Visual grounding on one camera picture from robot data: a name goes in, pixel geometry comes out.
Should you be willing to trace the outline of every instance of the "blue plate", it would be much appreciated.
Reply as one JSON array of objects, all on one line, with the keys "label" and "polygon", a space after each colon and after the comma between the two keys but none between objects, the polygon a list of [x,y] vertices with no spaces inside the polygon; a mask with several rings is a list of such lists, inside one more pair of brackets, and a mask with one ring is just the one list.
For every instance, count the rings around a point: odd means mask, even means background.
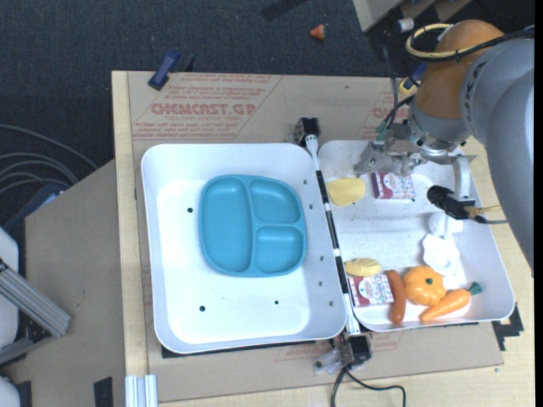
[{"label": "blue plate", "polygon": [[225,175],[208,181],[199,202],[206,261],[231,276],[280,276],[305,258],[307,234],[299,197],[286,183]]}]

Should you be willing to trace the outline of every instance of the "brown sausage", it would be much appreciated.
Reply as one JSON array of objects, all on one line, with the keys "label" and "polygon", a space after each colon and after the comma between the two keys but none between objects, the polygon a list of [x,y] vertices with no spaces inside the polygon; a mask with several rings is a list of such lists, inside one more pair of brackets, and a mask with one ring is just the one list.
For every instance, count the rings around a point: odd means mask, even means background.
[{"label": "brown sausage", "polygon": [[398,271],[387,270],[387,278],[389,279],[390,290],[394,298],[390,311],[390,319],[395,324],[400,324],[406,314],[406,288]]}]

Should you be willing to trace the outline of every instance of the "orange cone object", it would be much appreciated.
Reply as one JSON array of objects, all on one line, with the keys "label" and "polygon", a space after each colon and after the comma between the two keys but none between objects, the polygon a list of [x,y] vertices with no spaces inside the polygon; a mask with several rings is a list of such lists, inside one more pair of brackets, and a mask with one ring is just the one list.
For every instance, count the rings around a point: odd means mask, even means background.
[{"label": "orange cone object", "polygon": [[320,39],[322,41],[326,36],[326,28],[324,27],[324,24],[320,24],[317,27],[311,29],[309,34],[316,39]]}]

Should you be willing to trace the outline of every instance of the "orange carrot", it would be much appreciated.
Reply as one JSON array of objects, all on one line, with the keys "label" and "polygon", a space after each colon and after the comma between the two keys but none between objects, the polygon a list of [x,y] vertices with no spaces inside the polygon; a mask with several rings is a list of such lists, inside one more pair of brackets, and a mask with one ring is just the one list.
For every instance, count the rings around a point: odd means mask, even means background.
[{"label": "orange carrot", "polygon": [[390,290],[394,298],[390,311],[390,319],[395,324],[400,324],[406,314],[406,289],[398,271],[387,270],[387,278],[389,279]]},{"label": "orange carrot", "polygon": [[474,282],[469,289],[455,289],[449,291],[437,304],[427,308],[421,315],[422,321],[430,321],[434,318],[438,318],[442,315],[450,314],[455,310],[462,309],[467,306],[471,301],[471,297],[474,294],[483,291],[481,286]]}]

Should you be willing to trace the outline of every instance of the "small box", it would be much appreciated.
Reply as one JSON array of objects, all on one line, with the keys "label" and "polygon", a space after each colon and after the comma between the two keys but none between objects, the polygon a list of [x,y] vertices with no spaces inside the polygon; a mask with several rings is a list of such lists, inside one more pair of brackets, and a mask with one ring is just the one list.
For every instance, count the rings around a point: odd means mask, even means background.
[{"label": "small box", "polygon": [[415,187],[411,176],[393,172],[372,173],[373,193],[377,199],[414,199]]},{"label": "small box", "polygon": [[355,307],[394,302],[389,279],[386,275],[349,278],[350,295]]}]

